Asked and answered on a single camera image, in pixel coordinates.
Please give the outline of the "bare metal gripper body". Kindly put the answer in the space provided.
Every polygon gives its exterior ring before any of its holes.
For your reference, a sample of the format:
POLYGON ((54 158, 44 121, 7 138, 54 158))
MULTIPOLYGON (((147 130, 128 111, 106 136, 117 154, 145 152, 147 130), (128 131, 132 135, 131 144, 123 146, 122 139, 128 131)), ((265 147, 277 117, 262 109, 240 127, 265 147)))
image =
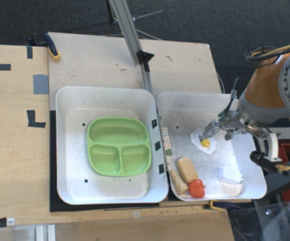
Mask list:
POLYGON ((226 132, 225 136, 236 134, 251 134, 254 136, 263 135, 263 125, 254 121, 247 112, 230 110, 219 114, 220 128, 226 132))

